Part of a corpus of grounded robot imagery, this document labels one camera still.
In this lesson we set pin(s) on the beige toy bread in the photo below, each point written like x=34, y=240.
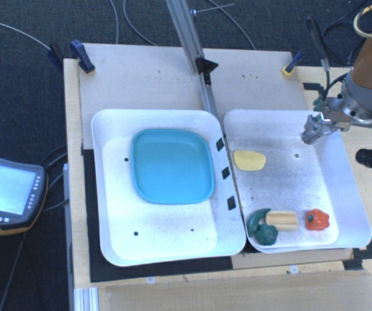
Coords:
x=282, y=221

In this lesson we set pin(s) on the pale wood board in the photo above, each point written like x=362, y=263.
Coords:
x=140, y=76

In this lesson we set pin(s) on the white plastic tray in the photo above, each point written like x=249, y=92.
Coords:
x=160, y=232
x=289, y=186

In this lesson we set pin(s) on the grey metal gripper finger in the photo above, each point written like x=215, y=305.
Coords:
x=321, y=124
x=308, y=134

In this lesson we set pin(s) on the blue plate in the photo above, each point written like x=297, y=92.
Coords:
x=173, y=167

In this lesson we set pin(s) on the green chili pepper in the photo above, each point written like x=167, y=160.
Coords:
x=255, y=219

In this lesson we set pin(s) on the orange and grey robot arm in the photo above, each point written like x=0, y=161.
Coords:
x=369, y=60

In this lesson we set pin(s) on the orange bell pepper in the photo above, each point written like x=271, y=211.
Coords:
x=317, y=219

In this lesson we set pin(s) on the yellow flat toy food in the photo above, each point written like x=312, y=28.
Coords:
x=249, y=160

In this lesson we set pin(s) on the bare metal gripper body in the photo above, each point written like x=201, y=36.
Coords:
x=338, y=115

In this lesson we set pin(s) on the green bell pepper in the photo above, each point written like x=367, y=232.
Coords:
x=267, y=235

